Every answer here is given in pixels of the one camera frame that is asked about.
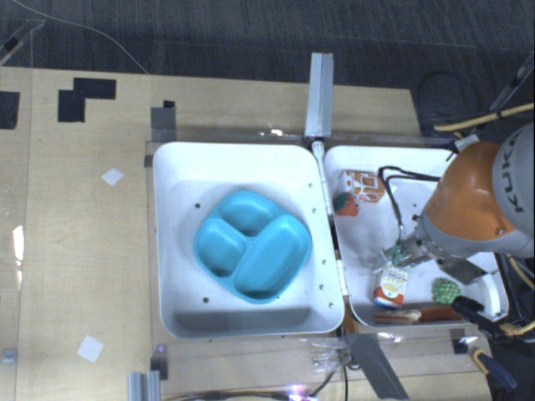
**white paper square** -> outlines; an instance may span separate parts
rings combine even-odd
[[[77,354],[83,359],[87,359],[91,363],[96,363],[100,355],[100,351],[104,344],[91,336],[85,336],[84,341],[80,345]]]
[[[113,168],[106,172],[104,175],[102,175],[102,180],[104,180],[109,185],[115,185],[124,176],[125,174],[123,174],[121,171]]]

